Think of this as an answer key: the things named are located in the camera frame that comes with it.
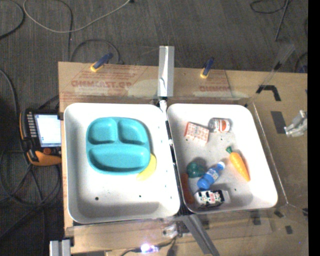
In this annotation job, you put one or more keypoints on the white and red can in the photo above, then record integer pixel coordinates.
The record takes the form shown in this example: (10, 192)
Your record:
(221, 125)

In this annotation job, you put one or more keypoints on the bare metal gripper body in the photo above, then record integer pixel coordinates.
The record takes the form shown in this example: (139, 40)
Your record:
(303, 115)

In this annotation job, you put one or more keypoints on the blue divided plate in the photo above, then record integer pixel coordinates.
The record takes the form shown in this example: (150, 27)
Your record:
(117, 157)

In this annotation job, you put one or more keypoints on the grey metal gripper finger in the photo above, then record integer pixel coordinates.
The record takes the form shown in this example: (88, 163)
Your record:
(296, 134)
(294, 124)

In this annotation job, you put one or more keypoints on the white plastic tray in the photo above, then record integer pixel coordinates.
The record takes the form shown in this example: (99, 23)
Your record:
(115, 195)
(250, 197)

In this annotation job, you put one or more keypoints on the orange and white carton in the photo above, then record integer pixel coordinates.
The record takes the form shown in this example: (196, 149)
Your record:
(196, 132)

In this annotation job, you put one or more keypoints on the green broccoli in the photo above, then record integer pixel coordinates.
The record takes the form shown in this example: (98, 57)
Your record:
(195, 170)

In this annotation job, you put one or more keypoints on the orange carrot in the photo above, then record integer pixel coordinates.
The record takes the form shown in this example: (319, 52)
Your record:
(239, 163)

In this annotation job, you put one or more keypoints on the blue plastic bottle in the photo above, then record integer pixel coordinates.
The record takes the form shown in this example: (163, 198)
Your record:
(208, 177)

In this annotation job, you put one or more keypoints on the black and white carton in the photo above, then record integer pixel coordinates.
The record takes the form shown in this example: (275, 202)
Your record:
(208, 198)

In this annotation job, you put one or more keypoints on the yellow banana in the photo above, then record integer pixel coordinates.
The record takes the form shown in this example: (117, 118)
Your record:
(149, 171)

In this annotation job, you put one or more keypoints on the brown cardboard board red print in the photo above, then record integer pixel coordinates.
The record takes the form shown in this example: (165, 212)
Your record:
(287, 175)

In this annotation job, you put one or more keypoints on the orange-brown sausage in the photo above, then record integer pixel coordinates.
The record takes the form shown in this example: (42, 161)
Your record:
(186, 187)

